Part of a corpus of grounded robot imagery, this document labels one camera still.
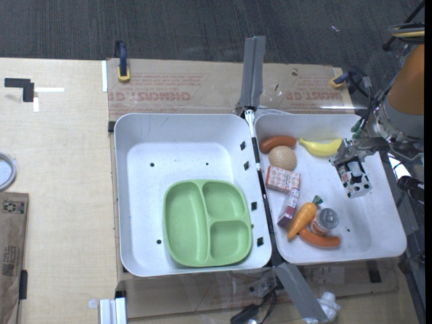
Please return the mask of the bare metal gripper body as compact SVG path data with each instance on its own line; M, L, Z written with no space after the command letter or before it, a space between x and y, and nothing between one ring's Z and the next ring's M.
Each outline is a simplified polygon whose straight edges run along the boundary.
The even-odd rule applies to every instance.
M407 113L373 112L352 127L352 146L389 151L401 157L424 153L424 117Z

